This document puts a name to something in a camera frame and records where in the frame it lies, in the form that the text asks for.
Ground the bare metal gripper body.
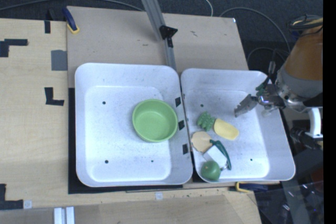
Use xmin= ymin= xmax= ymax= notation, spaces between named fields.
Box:
xmin=257 ymin=84 xmax=308 ymax=114

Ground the yellow rounded wedge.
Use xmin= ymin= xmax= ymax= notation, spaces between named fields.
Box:
xmin=213 ymin=118 xmax=240 ymax=141

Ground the white plastic tray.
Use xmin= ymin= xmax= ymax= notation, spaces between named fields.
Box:
xmin=180 ymin=68 xmax=297 ymax=184
xmin=74 ymin=62 xmax=194 ymax=188

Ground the green broccoli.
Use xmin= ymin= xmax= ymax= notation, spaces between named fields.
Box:
xmin=196 ymin=111 xmax=216 ymax=132

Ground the dark green curved pepper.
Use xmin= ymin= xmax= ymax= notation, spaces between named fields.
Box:
xmin=209 ymin=139 xmax=233 ymax=171

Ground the tan biscuit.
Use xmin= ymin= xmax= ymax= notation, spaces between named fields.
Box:
xmin=191 ymin=131 xmax=213 ymax=153

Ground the white rectangular block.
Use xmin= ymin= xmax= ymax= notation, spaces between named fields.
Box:
xmin=203 ymin=145 xmax=228 ymax=170

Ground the green apple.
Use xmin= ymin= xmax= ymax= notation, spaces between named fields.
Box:
xmin=200 ymin=160 xmax=222 ymax=182

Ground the green bowl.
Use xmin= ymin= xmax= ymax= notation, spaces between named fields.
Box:
xmin=131 ymin=98 xmax=179 ymax=143

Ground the pale wood board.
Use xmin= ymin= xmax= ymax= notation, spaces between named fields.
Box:
xmin=66 ymin=5 xmax=280 ymax=190

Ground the black cylinder on white bracket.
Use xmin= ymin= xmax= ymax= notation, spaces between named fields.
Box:
xmin=290 ymin=107 xmax=324 ymax=150

